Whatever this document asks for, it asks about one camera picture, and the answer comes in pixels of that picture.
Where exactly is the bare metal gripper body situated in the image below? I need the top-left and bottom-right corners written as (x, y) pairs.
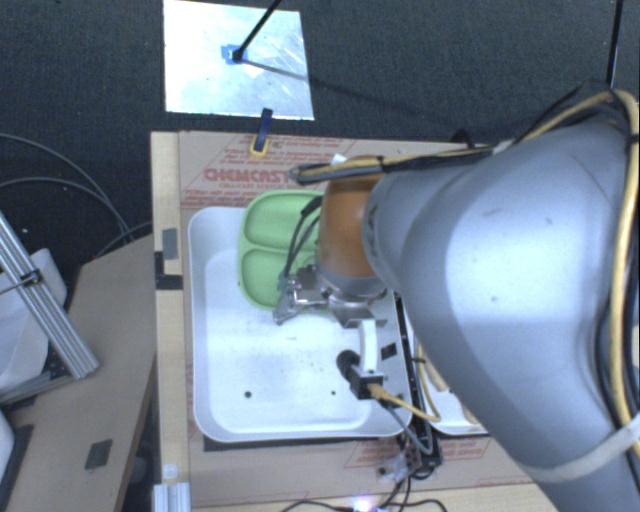
top-left (293, 266), bottom-right (390, 330)

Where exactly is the white plastic tray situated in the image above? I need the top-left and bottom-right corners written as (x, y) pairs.
top-left (187, 205), bottom-right (417, 444)
top-left (403, 309), bottom-right (489, 436)

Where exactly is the green divided plate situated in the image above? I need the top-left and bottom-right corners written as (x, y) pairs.
top-left (238, 189), bottom-right (327, 309)

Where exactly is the thin black rod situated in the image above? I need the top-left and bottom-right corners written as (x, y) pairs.
top-left (393, 294), bottom-right (441, 454)

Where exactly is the brown cardboard board red print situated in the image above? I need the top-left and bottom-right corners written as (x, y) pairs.
top-left (150, 130), bottom-right (549, 511)

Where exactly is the black cylinder on white bracket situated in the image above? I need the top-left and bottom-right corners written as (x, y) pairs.
top-left (335, 318), bottom-right (389, 401)

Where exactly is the black block with thin wires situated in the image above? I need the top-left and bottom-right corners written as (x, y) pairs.
top-left (399, 442), bottom-right (445, 476)

